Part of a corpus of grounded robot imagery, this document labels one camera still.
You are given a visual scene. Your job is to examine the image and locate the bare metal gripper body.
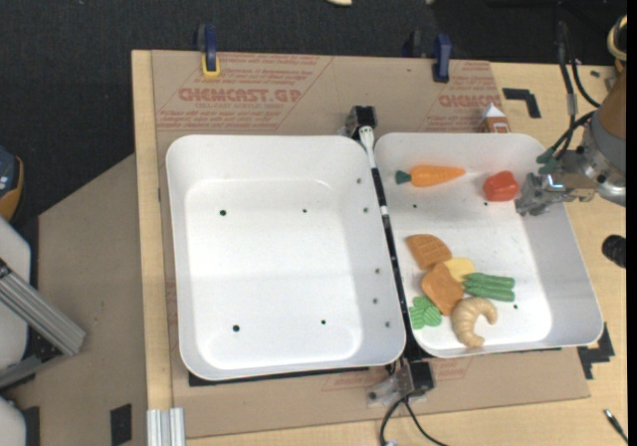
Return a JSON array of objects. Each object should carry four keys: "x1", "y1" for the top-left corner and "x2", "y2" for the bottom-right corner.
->
[{"x1": 548, "y1": 148, "x2": 627, "y2": 208}]

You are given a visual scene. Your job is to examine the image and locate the red bell pepper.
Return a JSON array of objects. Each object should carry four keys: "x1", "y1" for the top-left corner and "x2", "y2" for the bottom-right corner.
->
[{"x1": 482, "y1": 170, "x2": 521, "y2": 203}]

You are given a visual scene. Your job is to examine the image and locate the white plastic tray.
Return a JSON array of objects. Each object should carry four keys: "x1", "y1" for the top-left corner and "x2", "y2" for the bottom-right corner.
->
[
  {"x1": 164, "y1": 133, "x2": 407, "y2": 382},
  {"x1": 372, "y1": 130, "x2": 605, "y2": 360}
]

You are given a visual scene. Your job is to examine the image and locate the brown and white carton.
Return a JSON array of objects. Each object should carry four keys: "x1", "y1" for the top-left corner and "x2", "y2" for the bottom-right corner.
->
[{"x1": 478, "y1": 103, "x2": 512, "y2": 134}]

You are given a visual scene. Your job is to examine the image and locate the green beans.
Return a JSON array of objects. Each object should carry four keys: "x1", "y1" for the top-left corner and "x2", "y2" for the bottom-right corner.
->
[{"x1": 462, "y1": 272, "x2": 517, "y2": 304}]

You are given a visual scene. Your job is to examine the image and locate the yellow cheese piece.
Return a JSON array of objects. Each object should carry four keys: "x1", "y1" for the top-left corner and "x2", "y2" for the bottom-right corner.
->
[{"x1": 442, "y1": 257, "x2": 476, "y2": 284}]

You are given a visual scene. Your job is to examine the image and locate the orange carrot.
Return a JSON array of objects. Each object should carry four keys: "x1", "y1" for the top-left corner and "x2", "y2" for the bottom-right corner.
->
[{"x1": 394, "y1": 163, "x2": 468, "y2": 188}]

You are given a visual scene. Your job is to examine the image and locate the orange waffle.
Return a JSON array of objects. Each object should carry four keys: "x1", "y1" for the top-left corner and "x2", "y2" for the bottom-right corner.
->
[{"x1": 404, "y1": 233, "x2": 453, "y2": 272}]

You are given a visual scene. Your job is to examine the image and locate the orange bread slice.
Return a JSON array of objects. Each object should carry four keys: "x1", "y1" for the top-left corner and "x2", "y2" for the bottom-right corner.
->
[{"x1": 420, "y1": 262, "x2": 466, "y2": 318}]

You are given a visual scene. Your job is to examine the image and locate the beige croissant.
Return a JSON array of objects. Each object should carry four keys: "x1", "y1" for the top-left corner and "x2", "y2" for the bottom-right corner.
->
[{"x1": 450, "y1": 296, "x2": 500, "y2": 349}]

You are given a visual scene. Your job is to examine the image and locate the thin black and white rod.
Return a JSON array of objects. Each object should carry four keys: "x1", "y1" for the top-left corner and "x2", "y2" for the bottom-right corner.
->
[{"x1": 358, "y1": 125, "x2": 415, "y2": 361}]

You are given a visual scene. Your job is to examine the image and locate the green lettuce leaf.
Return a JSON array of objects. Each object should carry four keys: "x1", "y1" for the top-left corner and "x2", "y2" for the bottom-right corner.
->
[{"x1": 408, "y1": 295, "x2": 444, "y2": 332}]

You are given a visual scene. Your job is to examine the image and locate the brown cardboard board red print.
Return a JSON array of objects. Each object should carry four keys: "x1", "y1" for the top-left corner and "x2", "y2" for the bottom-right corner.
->
[{"x1": 150, "y1": 49, "x2": 592, "y2": 440}]

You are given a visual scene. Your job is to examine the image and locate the black block with thin wires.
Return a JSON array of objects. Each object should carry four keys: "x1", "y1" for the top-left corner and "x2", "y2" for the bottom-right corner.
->
[
  {"x1": 346, "y1": 105, "x2": 378, "y2": 137},
  {"x1": 366, "y1": 358, "x2": 437, "y2": 408}
]

